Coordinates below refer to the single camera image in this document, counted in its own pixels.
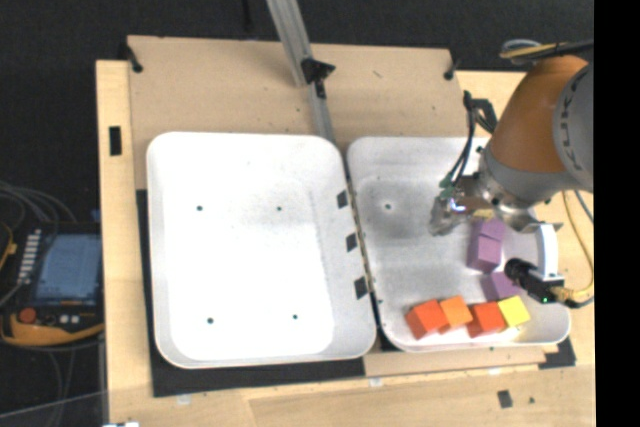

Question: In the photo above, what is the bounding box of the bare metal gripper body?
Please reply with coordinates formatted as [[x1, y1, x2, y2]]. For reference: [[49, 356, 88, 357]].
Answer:
[[449, 173, 542, 233]]

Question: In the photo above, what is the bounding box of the white plastic tray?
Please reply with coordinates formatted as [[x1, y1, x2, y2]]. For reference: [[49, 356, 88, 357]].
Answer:
[[345, 135, 572, 354], [145, 130, 378, 370]]

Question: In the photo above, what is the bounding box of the purple cube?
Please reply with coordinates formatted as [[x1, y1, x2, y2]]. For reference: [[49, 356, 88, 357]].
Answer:
[[466, 233, 504, 274], [473, 217, 509, 242], [481, 270, 522, 302]]

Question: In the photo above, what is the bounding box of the orange cube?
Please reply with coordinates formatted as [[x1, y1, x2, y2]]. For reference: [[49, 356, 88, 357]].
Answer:
[[439, 295, 474, 329]]

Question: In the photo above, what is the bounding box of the red-orange cube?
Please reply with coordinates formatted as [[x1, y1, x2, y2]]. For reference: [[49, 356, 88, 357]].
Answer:
[[466, 301, 507, 339], [404, 299, 450, 341]]

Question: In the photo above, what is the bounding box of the yellow cube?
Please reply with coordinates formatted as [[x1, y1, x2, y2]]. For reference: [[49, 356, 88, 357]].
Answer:
[[497, 295, 532, 328]]

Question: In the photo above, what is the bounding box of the pale brown flat board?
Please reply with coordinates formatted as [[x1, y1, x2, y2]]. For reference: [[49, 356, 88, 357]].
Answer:
[[126, 34, 560, 379]]

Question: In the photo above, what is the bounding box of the black cylinder on white bracket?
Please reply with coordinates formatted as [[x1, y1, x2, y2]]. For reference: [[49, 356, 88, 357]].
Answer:
[[503, 221, 567, 305]]

